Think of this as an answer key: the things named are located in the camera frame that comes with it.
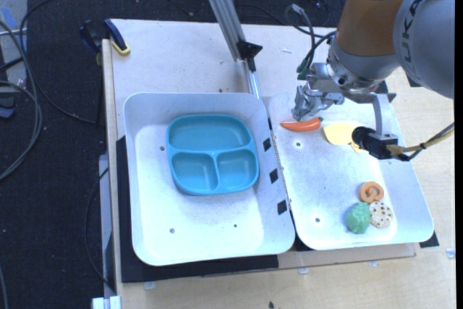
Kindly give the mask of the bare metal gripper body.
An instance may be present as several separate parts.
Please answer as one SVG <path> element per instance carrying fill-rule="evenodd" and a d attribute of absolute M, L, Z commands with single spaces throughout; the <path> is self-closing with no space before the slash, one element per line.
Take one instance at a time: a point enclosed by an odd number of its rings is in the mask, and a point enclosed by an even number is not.
<path fill-rule="evenodd" d="M 377 81 L 359 77 L 338 63 L 314 63 L 306 75 L 305 95 L 340 104 L 345 98 L 362 103 L 377 90 Z"/>

